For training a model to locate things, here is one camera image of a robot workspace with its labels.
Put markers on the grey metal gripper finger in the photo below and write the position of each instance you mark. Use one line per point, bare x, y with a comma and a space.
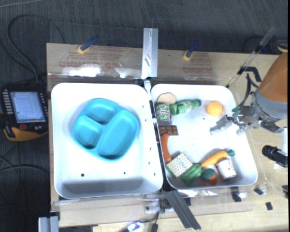
241, 130
221, 126

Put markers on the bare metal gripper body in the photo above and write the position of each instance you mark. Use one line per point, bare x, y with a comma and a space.
253, 120

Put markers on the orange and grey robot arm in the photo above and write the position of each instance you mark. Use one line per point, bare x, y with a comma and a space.
274, 81

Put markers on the orange ball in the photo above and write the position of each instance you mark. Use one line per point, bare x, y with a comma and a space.
214, 108

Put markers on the white plastic tray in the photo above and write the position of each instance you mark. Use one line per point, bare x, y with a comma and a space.
67, 178
195, 134

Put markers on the orange carrot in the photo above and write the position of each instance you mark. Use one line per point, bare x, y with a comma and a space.
215, 158

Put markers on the white can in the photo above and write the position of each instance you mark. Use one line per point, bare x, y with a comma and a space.
227, 169

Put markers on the green bottle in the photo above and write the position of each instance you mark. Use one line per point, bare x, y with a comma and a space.
183, 107

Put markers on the red strawberry with green top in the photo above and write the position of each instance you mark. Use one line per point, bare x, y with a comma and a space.
209, 176

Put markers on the brown chocolate bar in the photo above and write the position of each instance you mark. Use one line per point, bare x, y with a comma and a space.
168, 130

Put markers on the green vegetable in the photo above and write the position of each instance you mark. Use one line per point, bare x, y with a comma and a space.
191, 174

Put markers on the yellow green patterned carton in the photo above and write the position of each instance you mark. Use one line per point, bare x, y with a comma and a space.
178, 165

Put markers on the orange sausage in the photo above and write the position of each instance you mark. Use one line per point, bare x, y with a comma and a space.
165, 146

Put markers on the green printed can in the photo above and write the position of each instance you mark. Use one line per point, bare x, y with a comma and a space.
163, 113

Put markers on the tan bread slice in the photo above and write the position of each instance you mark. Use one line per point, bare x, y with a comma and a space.
165, 97

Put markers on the blue divided plate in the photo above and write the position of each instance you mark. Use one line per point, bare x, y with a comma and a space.
116, 134

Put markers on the brown cardboard board red print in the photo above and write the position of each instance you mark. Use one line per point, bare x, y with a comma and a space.
106, 57

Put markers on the black cylinder on white bracket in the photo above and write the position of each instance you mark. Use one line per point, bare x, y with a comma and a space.
273, 152

